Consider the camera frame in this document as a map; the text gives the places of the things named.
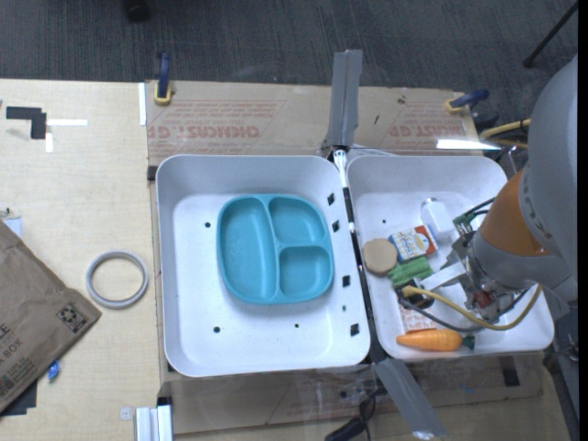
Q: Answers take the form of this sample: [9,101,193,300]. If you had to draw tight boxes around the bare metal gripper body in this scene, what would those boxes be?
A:
[446,232,518,325]

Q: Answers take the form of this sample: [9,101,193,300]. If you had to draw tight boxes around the orange carrot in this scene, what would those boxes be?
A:
[395,329,476,353]

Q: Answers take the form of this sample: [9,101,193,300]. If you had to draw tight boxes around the orange and white packet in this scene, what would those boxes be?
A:
[397,301,438,334]

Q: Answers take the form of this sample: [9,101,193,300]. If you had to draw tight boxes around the green ridged toy food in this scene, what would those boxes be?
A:
[388,259,435,288]

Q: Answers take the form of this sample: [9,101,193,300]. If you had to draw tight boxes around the colourful small carton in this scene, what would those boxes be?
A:
[388,225,439,264]

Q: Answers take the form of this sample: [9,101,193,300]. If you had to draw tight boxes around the clear plastic bottle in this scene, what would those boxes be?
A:
[419,198,457,243]

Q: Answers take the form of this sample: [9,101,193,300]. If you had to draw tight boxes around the tan round biscuit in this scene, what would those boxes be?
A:
[361,238,399,277]

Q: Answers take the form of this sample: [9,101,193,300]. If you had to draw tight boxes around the white plastic tray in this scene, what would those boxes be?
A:
[345,153,556,363]
[154,153,372,379]

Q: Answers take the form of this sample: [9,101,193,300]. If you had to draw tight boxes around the blue divided plate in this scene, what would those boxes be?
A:
[216,194,335,306]

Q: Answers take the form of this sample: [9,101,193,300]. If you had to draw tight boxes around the brown cardboard board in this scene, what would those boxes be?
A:
[144,79,544,435]

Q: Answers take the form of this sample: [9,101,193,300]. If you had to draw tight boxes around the brown paper envelope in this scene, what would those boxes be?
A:
[0,218,103,415]

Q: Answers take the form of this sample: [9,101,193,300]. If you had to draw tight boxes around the black cylinder on white bracket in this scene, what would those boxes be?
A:
[397,265,470,311]

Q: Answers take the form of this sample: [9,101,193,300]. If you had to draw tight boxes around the white ring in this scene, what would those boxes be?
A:
[85,250,150,311]

